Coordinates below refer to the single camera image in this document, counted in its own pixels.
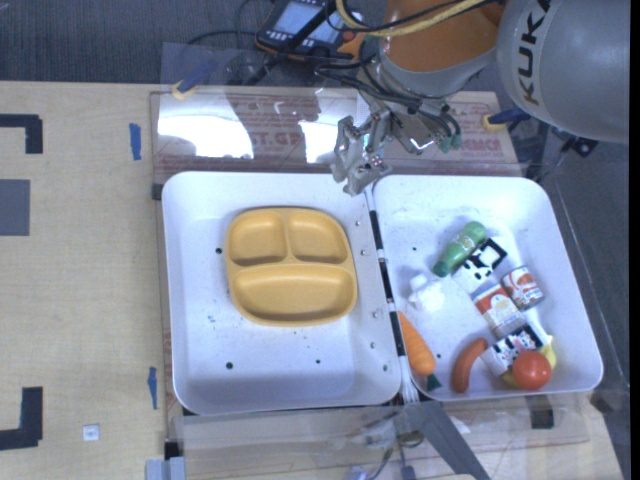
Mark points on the yellow divided plate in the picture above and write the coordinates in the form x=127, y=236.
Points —
x=290, y=288

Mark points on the red tomato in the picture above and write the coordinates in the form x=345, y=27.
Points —
x=531, y=369

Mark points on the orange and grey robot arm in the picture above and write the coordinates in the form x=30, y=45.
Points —
x=560, y=58

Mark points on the white carton with black print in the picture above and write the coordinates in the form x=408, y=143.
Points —
x=480, y=268

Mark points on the small white bottle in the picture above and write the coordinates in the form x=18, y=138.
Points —
x=427, y=293

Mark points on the white carton with cow print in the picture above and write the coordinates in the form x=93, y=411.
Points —
x=510, y=348

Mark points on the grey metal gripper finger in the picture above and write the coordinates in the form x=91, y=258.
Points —
x=367, y=170
x=346, y=143

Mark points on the yellow banana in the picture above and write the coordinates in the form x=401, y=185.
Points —
x=549, y=353

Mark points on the white plastic tray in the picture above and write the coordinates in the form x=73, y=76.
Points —
x=550, y=248
x=200, y=278

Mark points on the orange sausage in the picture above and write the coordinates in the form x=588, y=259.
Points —
x=467, y=365

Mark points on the small white square tile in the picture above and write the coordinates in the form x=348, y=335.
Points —
x=90, y=432

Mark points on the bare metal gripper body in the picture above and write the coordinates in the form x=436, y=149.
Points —
x=410, y=120

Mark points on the orange carrot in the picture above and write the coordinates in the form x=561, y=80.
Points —
x=417, y=348

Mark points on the green bottle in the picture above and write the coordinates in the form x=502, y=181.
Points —
x=460, y=248

